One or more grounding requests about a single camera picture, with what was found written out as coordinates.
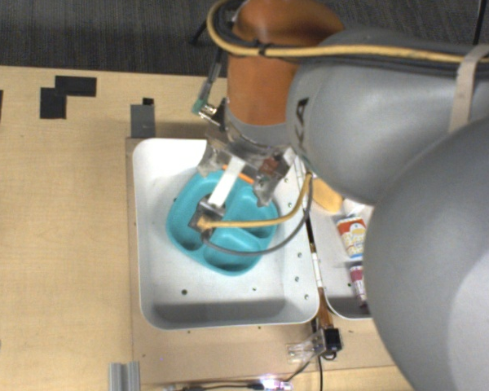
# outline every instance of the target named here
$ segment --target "blue bowl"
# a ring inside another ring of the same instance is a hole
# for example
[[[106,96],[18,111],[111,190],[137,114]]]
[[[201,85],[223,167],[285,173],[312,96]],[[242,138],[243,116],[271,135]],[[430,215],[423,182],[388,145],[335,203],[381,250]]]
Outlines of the blue bowl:
[[[200,233],[188,226],[199,201],[212,193],[222,176],[222,171],[209,174],[206,178],[199,174],[187,183],[175,199],[166,220],[166,233],[170,241],[181,252],[200,264],[225,275],[241,275],[251,270],[261,257],[242,257],[219,252],[203,244]],[[277,208],[270,202],[268,206],[258,207],[257,197],[252,186],[237,179],[226,201],[223,220],[246,221],[266,220],[279,216]],[[214,231],[210,241],[223,248],[243,252],[256,252],[266,249],[275,234],[277,226],[241,228],[219,228]]]

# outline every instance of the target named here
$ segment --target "cable connector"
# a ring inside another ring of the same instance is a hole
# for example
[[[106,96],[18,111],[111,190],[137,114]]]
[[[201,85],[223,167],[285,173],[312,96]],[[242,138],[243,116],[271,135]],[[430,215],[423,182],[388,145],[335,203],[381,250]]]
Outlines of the cable connector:
[[[324,342],[326,344],[324,355],[336,354],[339,350],[341,350],[342,340],[339,329],[335,327],[324,329]]]
[[[248,389],[257,389],[258,391],[265,391],[266,388],[264,387],[263,384],[250,384],[248,386]]]
[[[192,106],[192,113],[199,114],[203,107],[208,103],[210,91],[212,90],[212,85],[219,77],[219,73],[221,72],[221,56],[222,49],[217,48],[214,60],[210,65],[209,75],[206,80],[203,82],[201,86],[201,90],[197,96],[197,100]]]
[[[261,385],[265,391],[293,391],[292,383],[282,380],[262,380]]]

